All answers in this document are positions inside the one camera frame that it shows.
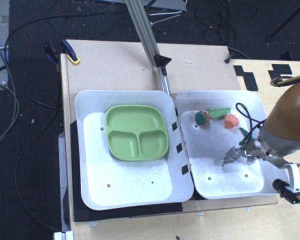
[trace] wooden board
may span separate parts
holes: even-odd
[[[155,82],[157,76],[153,75],[153,72],[150,73],[150,71],[147,71],[146,73],[149,74],[149,77],[152,77],[146,80],[149,85],[143,82],[145,80],[145,75],[142,73],[150,69],[146,69],[146,67],[148,67],[148,61],[146,55],[140,51],[132,56],[131,54],[129,55],[127,51],[122,51],[120,49],[116,50],[117,52],[121,51],[122,53],[118,54],[118,60],[112,62],[115,65],[119,62],[121,62],[122,65],[126,65],[122,63],[122,60],[125,60],[126,58],[130,58],[130,61],[132,59],[137,59],[136,67],[140,69],[140,74],[132,75],[134,82],[133,84],[128,85],[128,87],[127,83],[125,83],[126,85],[124,86],[118,84],[122,83],[121,81],[125,81],[125,78],[121,77],[121,73],[119,73],[119,75],[117,74],[115,82],[110,82],[111,84],[109,85],[109,82],[107,82],[108,84],[105,83],[105,79],[110,75],[109,71],[106,70],[106,63],[113,65],[111,64],[111,61],[106,62],[106,59],[104,60],[104,73],[95,73],[95,67],[99,61],[98,58],[100,57],[94,55],[96,53],[98,54],[98,51],[100,51],[100,47],[103,44],[95,41],[79,40],[70,40],[70,43],[75,51],[77,51],[77,47],[94,47],[92,50],[84,48],[84,52],[79,48],[81,51],[80,67],[72,65],[64,54],[61,55],[64,131],[67,155],[68,190],[70,193],[70,226],[71,230],[74,231],[75,240],[175,240],[178,238],[184,240],[300,239],[300,204],[292,205],[286,200],[281,199],[279,195],[270,195],[266,199],[251,197],[232,198],[231,200],[189,200],[182,205],[184,210],[183,213],[100,220],[97,222],[97,226],[90,226],[89,222],[74,222],[72,207],[73,197],[71,195],[72,170],[70,123],[75,120],[75,96],[80,91],[87,89],[158,90],[158,85]],[[135,43],[125,43],[124,47],[129,47],[128,51],[130,51],[131,49],[136,49],[138,45]],[[170,57],[177,54],[179,57],[176,57],[182,58],[181,60],[184,59],[189,62],[195,62],[197,71],[195,76],[196,78],[202,79],[202,81],[199,79],[193,81],[193,77],[187,74],[182,75],[179,79],[178,74],[184,73],[183,63],[191,65],[188,62],[180,63],[179,61],[176,64],[181,65],[178,69],[173,67],[173,73],[168,71],[168,79],[171,92],[173,93],[187,90],[187,87],[189,87],[189,90],[237,90],[239,88],[246,90],[247,86],[244,77],[236,76],[236,71],[234,70],[234,66],[236,66],[237,69],[241,66],[244,72],[253,73],[258,86],[258,91],[256,91],[256,93],[260,96],[265,111],[268,114],[277,99],[286,89],[286,87],[276,88],[269,85],[271,79],[268,71],[272,70],[272,64],[288,64],[292,70],[293,76],[300,75],[300,62],[298,61],[289,61],[287,63],[282,61],[232,60],[229,64],[223,65],[224,62],[222,63],[222,61],[229,55],[228,49],[225,49],[226,47],[221,46],[216,48],[215,46],[198,45],[195,47],[200,48],[201,53],[194,53],[193,57],[191,57],[191,53],[188,54],[189,56],[181,56],[180,54],[182,54],[184,50],[187,50],[187,47],[187,45],[180,46],[175,44],[159,46],[162,55],[169,57],[168,51],[173,50]],[[86,63],[82,63],[82,58],[85,57],[90,58],[90,66],[88,67]],[[218,69],[209,72],[213,70],[213,66],[218,67]],[[208,74],[210,77],[206,77],[205,69],[210,73]],[[287,160],[291,160],[291,162],[295,163],[300,162],[300,151],[290,155]],[[202,216],[197,216],[196,211],[204,212]]]

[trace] metal rod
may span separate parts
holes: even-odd
[[[151,28],[150,21],[141,0],[124,0],[132,18],[134,27],[141,40],[144,51],[152,68],[157,69],[161,89],[171,95],[168,78],[162,73],[155,62],[155,55],[160,55],[159,48]]]
[[[155,22],[151,22],[150,24],[151,24],[151,26],[152,26],[152,25],[154,25],[154,24],[157,24],[157,23],[160,23],[160,22],[165,22],[165,21],[167,21],[167,20],[171,20],[171,19],[176,18],[176,17],[179,17],[179,16],[181,16],[181,14],[174,15],[174,16],[169,17],[169,18],[164,18],[164,19],[161,19],[161,20],[158,20],[158,21],[155,21]]]
[[[284,28],[284,26],[287,25],[294,18],[294,16],[296,16],[299,12],[300,12],[300,7],[280,27],[278,27],[277,30],[273,32],[273,34],[271,34],[270,36],[268,36],[265,40],[267,42],[270,42],[271,39],[274,38],[274,36],[276,34],[278,34],[278,32],[280,30],[282,30]]]

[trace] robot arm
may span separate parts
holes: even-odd
[[[287,169],[290,183],[277,179],[273,187],[292,204],[300,203],[299,164],[289,163],[284,157],[300,150],[300,82],[292,85],[275,104],[260,127],[257,139],[226,153],[222,166],[240,156],[252,163],[267,160],[280,169]]]

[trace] wooden table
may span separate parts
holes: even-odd
[[[61,54],[69,223],[75,240],[300,239],[300,204],[292,205],[278,194],[188,200],[181,213],[99,220],[97,226],[75,222],[70,124],[76,120],[76,95],[84,90],[159,90],[160,84],[141,43],[68,42],[81,60],[73,65]],[[287,89],[271,86],[269,71],[290,74],[290,69],[292,76],[300,75],[300,61],[233,59],[226,64],[226,46],[159,43],[158,47],[172,58],[166,69],[173,98],[184,90],[252,90],[268,115]],[[286,159],[300,163],[300,151]]]

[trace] white tray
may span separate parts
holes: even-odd
[[[121,161],[108,148],[105,114],[115,105],[148,105],[165,118],[169,137],[167,154],[157,160]],[[188,160],[182,143],[172,98],[163,91],[85,90],[75,99],[78,129],[81,196],[93,210],[184,202],[194,185],[185,173]]]
[[[186,141],[195,189],[206,199],[269,195],[277,192],[272,186],[276,179],[289,182],[287,172],[268,161],[257,160],[247,165],[242,156],[222,166],[222,159],[231,147],[239,147],[244,138],[239,127],[249,131],[249,120],[238,113],[236,103],[244,104],[253,119],[262,121],[266,113],[260,98],[248,90],[183,91],[176,95],[175,105]],[[196,127],[198,111],[230,107],[239,125],[226,129],[224,118],[211,118],[208,126]],[[256,129],[252,137],[258,137]]]

